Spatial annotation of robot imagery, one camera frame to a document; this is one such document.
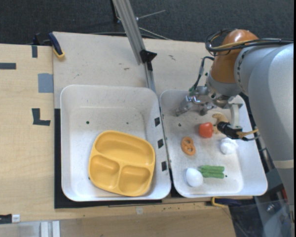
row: yellow plate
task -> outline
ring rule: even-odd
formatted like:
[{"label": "yellow plate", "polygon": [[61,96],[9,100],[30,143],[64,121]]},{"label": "yellow plate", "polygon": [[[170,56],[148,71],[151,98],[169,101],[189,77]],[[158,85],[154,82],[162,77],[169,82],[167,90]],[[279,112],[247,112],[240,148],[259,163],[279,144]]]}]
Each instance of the yellow plate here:
[{"label": "yellow plate", "polygon": [[98,188],[136,197],[148,190],[154,164],[155,152],[148,141],[109,130],[95,139],[88,172]]}]

